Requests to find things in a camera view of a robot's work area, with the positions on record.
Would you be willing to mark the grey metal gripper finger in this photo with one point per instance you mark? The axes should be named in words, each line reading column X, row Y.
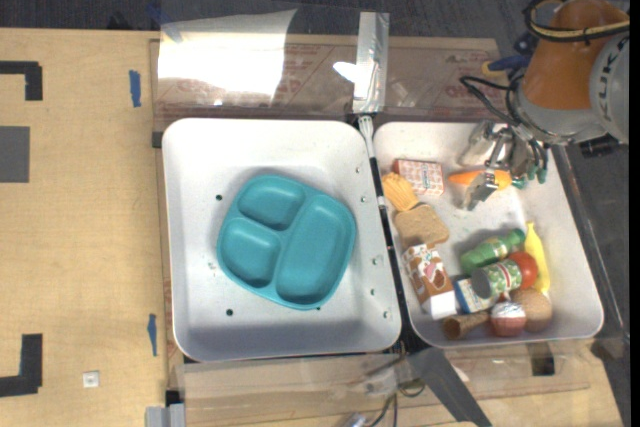
column 475, row 145
column 482, row 190

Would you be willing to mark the yellow banana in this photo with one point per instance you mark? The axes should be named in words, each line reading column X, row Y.
column 537, row 250

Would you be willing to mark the brown round bun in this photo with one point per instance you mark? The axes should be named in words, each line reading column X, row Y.
column 537, row 310

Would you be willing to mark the brown ice cream cone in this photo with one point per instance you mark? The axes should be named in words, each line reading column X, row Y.
column 460, row 326

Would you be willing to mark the blue and white carton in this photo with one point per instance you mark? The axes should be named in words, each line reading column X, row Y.
column 462, row 295

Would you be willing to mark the pink and white cupcake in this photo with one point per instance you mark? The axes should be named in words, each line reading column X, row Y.
column 507, row 319

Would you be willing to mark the red tomato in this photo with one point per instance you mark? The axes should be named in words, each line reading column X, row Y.
column 527, row 267

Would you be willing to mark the pink and white carton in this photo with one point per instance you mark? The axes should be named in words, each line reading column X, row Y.
column 419, row 176

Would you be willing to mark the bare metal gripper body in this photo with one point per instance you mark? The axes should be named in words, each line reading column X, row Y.
column 510, row 150

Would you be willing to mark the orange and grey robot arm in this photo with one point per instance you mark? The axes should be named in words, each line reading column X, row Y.
column 560, row 65

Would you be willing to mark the black cylinder on white bracket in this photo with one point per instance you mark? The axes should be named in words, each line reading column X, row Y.
column 597, row 146

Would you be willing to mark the small white square block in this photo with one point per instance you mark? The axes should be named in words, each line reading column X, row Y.
column 90, row 379

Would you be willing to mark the green and white can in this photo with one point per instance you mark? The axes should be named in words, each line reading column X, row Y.
column 500, row 277

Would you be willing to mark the green bottle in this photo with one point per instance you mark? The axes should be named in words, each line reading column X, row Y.
column 485, row 252

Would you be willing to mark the white plastic tray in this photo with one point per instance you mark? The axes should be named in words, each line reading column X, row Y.
column 200, row 215
column 565, row 235

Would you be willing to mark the orange carrot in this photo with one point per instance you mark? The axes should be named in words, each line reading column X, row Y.
column 462, row 177

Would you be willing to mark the brown and white printed carton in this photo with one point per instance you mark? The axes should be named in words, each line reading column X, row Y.
column 429, row 275

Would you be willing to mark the brown bread slice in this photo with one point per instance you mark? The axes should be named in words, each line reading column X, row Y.
column 420, row 225

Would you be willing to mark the yellow ridged fries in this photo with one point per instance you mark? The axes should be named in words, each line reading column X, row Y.
column 400, row 192

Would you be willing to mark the teal divided plate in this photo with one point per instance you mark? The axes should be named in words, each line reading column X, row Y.
column 310, row 255

